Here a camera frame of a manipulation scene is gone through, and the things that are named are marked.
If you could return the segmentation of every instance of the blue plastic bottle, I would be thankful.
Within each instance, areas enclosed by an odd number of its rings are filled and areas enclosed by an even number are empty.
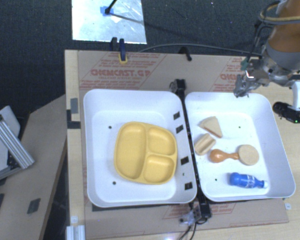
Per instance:
[[[233,172],[230,175],[230,185],[239,186],[242,188],[255,188],[256,186],[259,188],[267,188],[268,183],[264,180],[258,180],[256,177],[246,174],[238,174],[237,172]]]

